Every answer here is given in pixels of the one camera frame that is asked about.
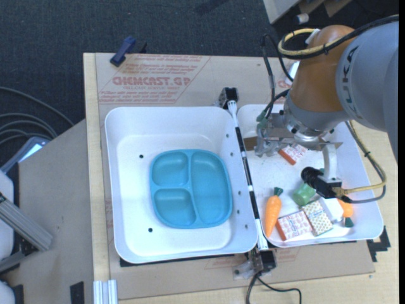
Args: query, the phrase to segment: blue object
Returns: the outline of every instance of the blue object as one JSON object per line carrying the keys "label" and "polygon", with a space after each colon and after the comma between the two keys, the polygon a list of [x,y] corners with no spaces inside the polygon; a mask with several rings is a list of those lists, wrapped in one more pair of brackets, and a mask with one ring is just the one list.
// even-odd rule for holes
{"label": "blue object", "polygon": [[151,197],[160,221],[179,229],[214,227],[232,212],[226,166],[200,149],[167,151],[151,163]]}
{"label": "blue object", "polygon": [[120,66],[122,62],[125,61],[125,54],[130,53],[135,46],[136,39],[132,36],[128,36],[124,39],[120,49],[118,52],[110,59],[110,62],[114,64],[116,67]]}

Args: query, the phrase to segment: orange carrot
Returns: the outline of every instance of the orange carrot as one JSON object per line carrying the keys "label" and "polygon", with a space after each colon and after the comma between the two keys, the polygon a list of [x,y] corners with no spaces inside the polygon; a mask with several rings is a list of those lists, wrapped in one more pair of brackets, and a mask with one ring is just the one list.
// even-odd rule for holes
{"label": "orange carrot", "polygon": [[277,223],[278,214],[280,213],[282,202],[280,195],[283,192],[281,188],[274,189],[274,195],[270,196],[266,204],[266,213],[265,213],[265,234],[266,237],[270,237],[271,232],[273,232],[274,226]]}
{"label": "orange carrot", "polygon": [[343,208],[343,217],[344,217],[344,225],[346,227],[353,227],[353,221],[351,220],[351,217],[353,216],[353,206],[350,203],[346,203],[345,201],[342,201],[338,199],[339,204]]}

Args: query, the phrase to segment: red and white box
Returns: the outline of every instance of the red and white box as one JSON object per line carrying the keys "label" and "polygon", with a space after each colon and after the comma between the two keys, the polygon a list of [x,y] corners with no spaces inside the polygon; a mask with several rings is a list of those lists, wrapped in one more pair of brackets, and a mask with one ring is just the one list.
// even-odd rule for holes
{"label": "red and white box", "polygon": [[279,217],[276,228],[283,241],[312,231],[311,224],[302,210]]}

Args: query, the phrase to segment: white tray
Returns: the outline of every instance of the white tray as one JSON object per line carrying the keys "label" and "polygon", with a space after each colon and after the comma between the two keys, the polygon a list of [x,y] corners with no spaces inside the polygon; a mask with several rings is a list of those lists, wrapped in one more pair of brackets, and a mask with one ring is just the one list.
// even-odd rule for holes
{"label": "white tray", "polygon": [[[242,137],[256,135],[256,117],[265,108],[262,104],[249,104],[238,111],[239,125]],[[273,111],[277,112],[282,105],[275,105]],[[344,188],[369,186],[361,156],[356,142],[352,138],[344,123],[335,128],[333,134],[325,138],[330,142],[343,142],[337,149],[338,175],[343,181]],[[301,171],[305,167],[323,168],[323,155],[318,151],[307,151],[295,165],[289,164],[280,155],[259,158],[254,151],[247,152],[247,159],[252,176],[253,188],[256,194],[260,217],[263,218],[265,206],[269,196],[273,194],[274,187],[283,188],[281,195],[282,209],[279,216],[288,215],[299,210],[292,200],[292,193],[301,184]],[[354,200],[374,197],[373,191],[350,194]],[[334,243],[356,241],[362,239],[375,239],[383,231],[383,220],[378,208],[378,203],[353,204],[354,215],[352,220],[354,227],[346,228],[343,224],[334,224],[333,229],[313,236],[311,232],[295,237],[289,241],[283,241],[276,229],[268,238],[269,242],[278,247],[304,246],[318,243]]]}
{"label": "white tray", "polygon": [[[121,107],[105,120],[115,247],[131,263],[227,255],[251,250],[258,232],[230,114],[218,107]],[[174,149],[204,149],[225,162],[233,210],[223,224],[176,229],[155,215],[149,167]]]}

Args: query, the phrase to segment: patterned box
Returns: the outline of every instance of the patterned box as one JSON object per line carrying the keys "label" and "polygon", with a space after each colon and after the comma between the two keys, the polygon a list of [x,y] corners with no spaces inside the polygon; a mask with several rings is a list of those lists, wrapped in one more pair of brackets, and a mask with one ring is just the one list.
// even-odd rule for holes
{"label": "patterned box", "polygon": [[301,209],[305,212],[308,220],[311,222],[313,228],[312,233],[314,236],[319,236],[333,228],[332,222],[318,200],[302,206]]}
{"label": "patterned box", "polygon": [[302,210],[280,217],[277,220],[276,228],[283,241],[312,231],[311,224]]}

